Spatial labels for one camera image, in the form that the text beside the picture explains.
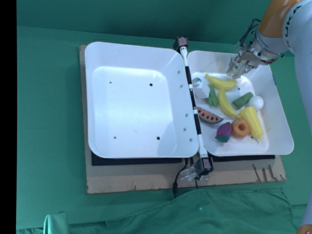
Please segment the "toy fruit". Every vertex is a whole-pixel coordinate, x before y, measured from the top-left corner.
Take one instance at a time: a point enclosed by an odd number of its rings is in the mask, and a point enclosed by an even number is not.
[[[232,135],[236,138],[243,138],[250,133],[250,126],[243,118],[232,122]]]
[[[260,96],[254,96],[249,100],[248,105],[254,106],[255,110],[259,111],[263,108],[264,102]]]
[[[228,102],[226,95],[225,95],[225,90],[223,88],[219,90],[218,99],[219,99],[219,106],[226,115],[241,118],[241,116],[237,114],[235,109]]]
[[[262,141],[263,130],[258,118],[258,115],[253,106],[246,107],[240,111],[240,115],[246,120],[250,126],[250,132],[253,137]]]
[[[215,115],[201,107],[197,107],[197,111],[198,111],[199,118],[207,123],[216,124],[216,123],[223,121],[222,117]]]
[[[210,76],[208,74],[205,74],[205,76],[209,79],[210,83],[216,88],[232,89],[237,85],[237,80],[222,80],[217,77]]]
[[[215,87],[212,84],[208,84],[210,88],[209,97],[206,99],[209,105],[217,106],[219,104],[218,97],[215,94]]]
[[[231,137],[232,125],[229,122],[226,122],[219,126],[216,132],[216,139],[221,142],[228,142]]]
[[[244,94],[243,96],[235,99],[232,103],[237,107],[237,109],[241,109],[243,106],[247,104],[251,97],[254,95],[251,92]]]

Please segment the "yellow banana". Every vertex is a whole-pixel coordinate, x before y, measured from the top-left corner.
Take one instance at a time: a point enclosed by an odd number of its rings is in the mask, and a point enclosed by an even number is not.
[[[219,90],[218,100],[219,100],[220,108],[226,115],[235,116],[236,118],[241,118],[241,116],[237,114],[235,109],[228,102],[228,99],[226,98],[226,95],[225,95],[225,90],[223,88]]]
[[[240,111],[242,118],[248,122],[250,126],[250,132],[253,137],[258,138],[262,141],[263,130],[258,118],[258,115],[253,106],[246,107]]]
[[[232,89],[237,85],[237,80],[222,80],[217,77],[210,76],[208,74],[205,74],[205,76],[209,79],[210,83],[216,88]]]

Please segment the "green wall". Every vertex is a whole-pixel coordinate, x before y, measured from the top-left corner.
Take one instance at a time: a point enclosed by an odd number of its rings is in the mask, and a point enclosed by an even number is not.
[[[17,24],[236,44],[270,0],[17,0]]]

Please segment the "orange donut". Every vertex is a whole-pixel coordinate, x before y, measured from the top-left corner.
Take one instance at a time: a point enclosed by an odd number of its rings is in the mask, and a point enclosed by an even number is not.
[[[243,118],[238,118],[232,122],[232,135],[243,138],[250,133],[250,126]]]

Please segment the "yellow corn cob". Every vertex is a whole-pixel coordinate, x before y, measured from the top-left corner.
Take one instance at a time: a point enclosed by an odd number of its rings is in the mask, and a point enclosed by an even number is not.
[[[258,138],[262,141],[263,130],[258,118],[258,115],[253,106],[246,107],[240,111],[242,118],[248,122],[250,126],[250,132],[253,137]]]

